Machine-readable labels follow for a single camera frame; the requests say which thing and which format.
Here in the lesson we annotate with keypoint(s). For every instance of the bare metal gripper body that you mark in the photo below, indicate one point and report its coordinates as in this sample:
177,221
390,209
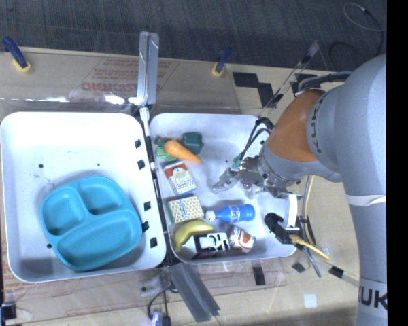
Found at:
255,175

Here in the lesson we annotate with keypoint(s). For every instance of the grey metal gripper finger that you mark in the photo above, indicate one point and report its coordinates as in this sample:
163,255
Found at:
230,175
221,187

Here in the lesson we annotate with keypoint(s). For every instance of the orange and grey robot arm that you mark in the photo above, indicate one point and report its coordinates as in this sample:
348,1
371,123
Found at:
357,121

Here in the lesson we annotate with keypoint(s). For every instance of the blue bottle white cap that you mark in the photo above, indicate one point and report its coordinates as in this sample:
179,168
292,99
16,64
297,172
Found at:
234,213

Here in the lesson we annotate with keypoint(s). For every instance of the orange and white carton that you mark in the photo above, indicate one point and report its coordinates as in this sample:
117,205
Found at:
181,179

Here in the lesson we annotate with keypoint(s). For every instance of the yellow patterned carton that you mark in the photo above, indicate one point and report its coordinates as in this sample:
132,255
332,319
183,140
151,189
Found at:
185,209

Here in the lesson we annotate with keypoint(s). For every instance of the white plastic tray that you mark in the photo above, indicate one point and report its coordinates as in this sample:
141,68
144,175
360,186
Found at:
71,141
217,134

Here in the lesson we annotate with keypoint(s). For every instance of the dark green pepper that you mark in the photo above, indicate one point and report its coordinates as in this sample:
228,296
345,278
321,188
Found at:
192,142

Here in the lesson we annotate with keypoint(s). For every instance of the orange carrot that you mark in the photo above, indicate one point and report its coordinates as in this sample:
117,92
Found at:
181,151

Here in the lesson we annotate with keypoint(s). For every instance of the red and white can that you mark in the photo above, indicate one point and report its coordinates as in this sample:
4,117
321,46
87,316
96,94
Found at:
242,239

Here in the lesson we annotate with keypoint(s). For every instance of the yellow banana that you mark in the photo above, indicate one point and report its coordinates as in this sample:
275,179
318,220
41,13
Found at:
187,231

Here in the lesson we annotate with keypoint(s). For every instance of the black and white carton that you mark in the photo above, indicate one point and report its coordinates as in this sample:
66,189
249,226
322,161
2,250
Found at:
212,243

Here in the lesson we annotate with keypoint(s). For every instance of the green striped packet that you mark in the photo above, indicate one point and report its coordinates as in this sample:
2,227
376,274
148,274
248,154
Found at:
163,154

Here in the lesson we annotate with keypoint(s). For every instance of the brown cardboard board red print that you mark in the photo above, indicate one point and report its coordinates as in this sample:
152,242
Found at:
197,80

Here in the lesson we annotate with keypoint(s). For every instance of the blue divided plate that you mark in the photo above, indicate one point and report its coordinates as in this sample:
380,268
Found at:
95,222

